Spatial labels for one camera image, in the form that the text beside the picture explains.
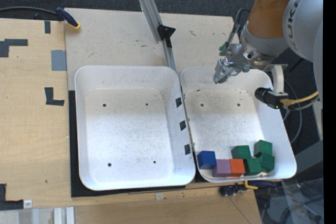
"gray tape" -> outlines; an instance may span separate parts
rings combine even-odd
[[[8,46],[28,46],[28,39],[5,39]]]
[[[64,50],[51,51],[51,70],[67,71],[67,59]]]

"yellow cable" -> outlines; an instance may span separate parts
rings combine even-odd
[[[244,187],[248,189],[258,189],[256,186],[249,185],[247,180],[244,181]]]
[[[308,100],[314,98],[315,96],[317,96],[318,94],[319,94],[319,92],[316,91],[315,93],[313,93],[313,94],[311,94],[307,97],[301,98],[301,99],[280,99],[280,102],[283,103],[284,106],[290,106],[290,105],[293,105],[293,104],[308,101]]]

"white tray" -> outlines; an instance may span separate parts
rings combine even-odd
[[[262,71],[250,70],[215,84],[214,69],[188,68],[181,74],[190,133],[195,154],[214,151],[216,158],[232,158],[231,149],[249,145],[253,155],[258,140],[272,143],[275,169],[263,179],[290,178],[296,173],[296,161],[281,113],[258,101],[255,90],[271,88],[270,78]],[[219,178],[212,170],[198,169],[209,182],[253,180],[260,177]]]
[[[79,175],[92,190],[182,186],[195,176],[171,68],[84,66],[75,75]]]

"black bracket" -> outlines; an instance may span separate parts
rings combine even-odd
[[[172,43],[170,41],[170,37],[175,32],[176,28],[172,28],[172,27],[164,26],[164,25],[159,25],[157,28],[158,28],[157,30],[159,32],[161,40],[165,39],[167,47],[171,48],[172,47]]]

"blue cube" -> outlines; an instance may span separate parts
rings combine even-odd
[[[197,155],[197,161],[200,169],[212,169],[217,165],[214,151],[201,151]]]

